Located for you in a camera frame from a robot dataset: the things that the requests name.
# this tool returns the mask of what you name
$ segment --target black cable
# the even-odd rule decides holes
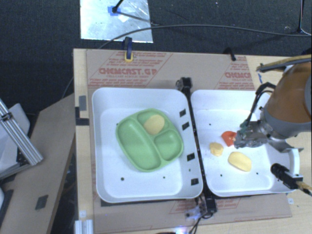
[[[65,97],[66,92],[67,92],[67,90],[69,89],[69,86],[70,86],[70,84],[73,82],[73,80],[74,80],[74,77],[72,77],[72,78],[70,79],[69,83],[67,84],[67,86],[66,86],[66,88],[65,88],[65,90],[64,90],[64,93],[63,93],[61,99],[63,99],[63,98]]]
[[[302,189],[302,191],[312,197],[312,193],[308,189]]]
[[[250,120],[251,120],[251,118],[252,118],[252,115],[253,115],[253,113],[254,113],[255,107],[256,107],[257,103],[259,102],[260,97],[261,97],[264,93],[273,93],[273,91],[271,91],[271,90],[265,90],[265,91],[262,91],[259,95],[257,95],[257,96],[255,97],[254,102],[253,102],[253,105],[252,105],[252,108],[251,108],[251,110],[250,110],[250,114],[248,115],[248,117],[247,117],[247,119],[246,119],[246,126],[249,125],[249,122],[250,122]]]
[[[114,40],[117,40],[119,38],[128,36],[130,34],[134,34],[141,31],[146,30],[152,30],[152,29],[167,29],[167,28],[180,28],[180,27],[210,27],[210,28],[226,28],[226,29],[235,29],[235,30],[244,30],[244,31],[251,31],[251,32],[257,32],[262,34],[268,34],[268,35],[276,35],[276,36],[284,36],[284,37],[311,37],[310,35],[291,35],[291,34],[283,34],[283,33],[275,33],[275,32],[269,32],[269,31],[263,31],[263,30],[255,30],[255,29],[248,29],[248,28],[242,28],[242,27],[236,27],[236,26],[226,26],[226,25],[213,25],[213,24],[173,24],[173,25],[163,25],[163,26],[154,26],[154,27],[147,27],[142,29],[137,29],[130,31],[128,33],[122,34],[118,37],[115,37],[111,39],[110,41],[104,43],[99,47],[99,49],[105,47],[109,43],[113,42]]]
[[[209,218],[211,218],[214,214],[213,213],[211,213],[211,214],[209,214],[208,216],[208,213],[207,214],[205,214],[204,216],[202,216],[202,218],[203,219],[209,219]]]
[[[188,234],[195,234],[196,233],[200,220],[201,220],[201,217],[197,220],[196,224],[191,228],[191,230],[188,232]]]

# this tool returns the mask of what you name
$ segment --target cardboard sheet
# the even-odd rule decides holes
[[[134,61],[126,63],[124,52],[86,50],[88,107],[93,181],[95,233],[192,226],[194,220],[185,211],[195,201],[171,200],[131,204],[107,204],[98,197],[95,178],[94,130],[91,97],[99,87],[175,88],[181,77],[191,77],[193,89],[254,90],[245,56],[231,61],[227,55],[134,52]],[[260,195],[217,200],[218,212],[201,225],[290,217],[285,194]]]

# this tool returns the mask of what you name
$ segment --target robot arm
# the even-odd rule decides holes
[[[266,87],[274,88],[274,91],[260,119],[250,121],[248,117],[240,126],[234,145],[241,148],[269,143],[278,151],[286,152],[291,148],[285,141],[287,138],[311,131],[311,61],[286,69],[276,87],[270,83],[260,86],[251,114]]]

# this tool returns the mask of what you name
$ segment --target black clamp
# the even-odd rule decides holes
[[[9,120],[9,119],[12,118],[12,117],[13,117],[12,113],[9,112],[9,113],[7,113],[7,114],[5,114],[5,115],[1,115],[1,116],[0,116],[0,121],[7,121],[7,120]]]
[[[234,55],[234,53],[233,53],[233,50],[232,50],[230,47],[227,47],[227,48],[223,51],[223,53],[226,54],[226,55],[227,55],[227,54],[230,54],[232,61],[236,61],[236,57],[235,57],[235,55]]]
[[[124,41],[122,41],[122,49],[126,50],[125,52],[125,61],[132,62],[133,61],[133,53],[132,53],[132,38],[126,37]]]

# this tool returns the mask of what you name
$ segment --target green plate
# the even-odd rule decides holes
[[[144,129],[153,115],[161,115],[165,125],[156,135]],[[183,140],[168,117],[157,109],[146,109],[123,119],[116,128],[116,137],[123,152],[140,171],[152,172],[174,161],[183,152]]]

